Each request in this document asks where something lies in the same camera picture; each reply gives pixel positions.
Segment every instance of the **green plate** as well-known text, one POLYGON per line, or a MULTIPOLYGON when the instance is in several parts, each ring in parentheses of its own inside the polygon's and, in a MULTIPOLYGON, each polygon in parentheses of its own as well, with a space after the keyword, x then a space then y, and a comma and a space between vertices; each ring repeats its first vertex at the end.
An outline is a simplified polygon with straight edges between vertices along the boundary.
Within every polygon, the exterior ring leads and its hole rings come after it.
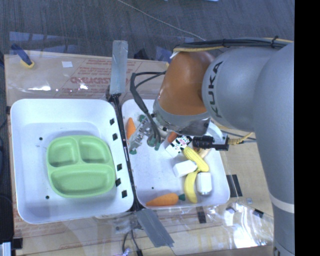
POLYGON ((59 137, 46 151, 52 189, 66 198, 100 195, 113 188, 116 170, 109 146, 91 135, 59 137))

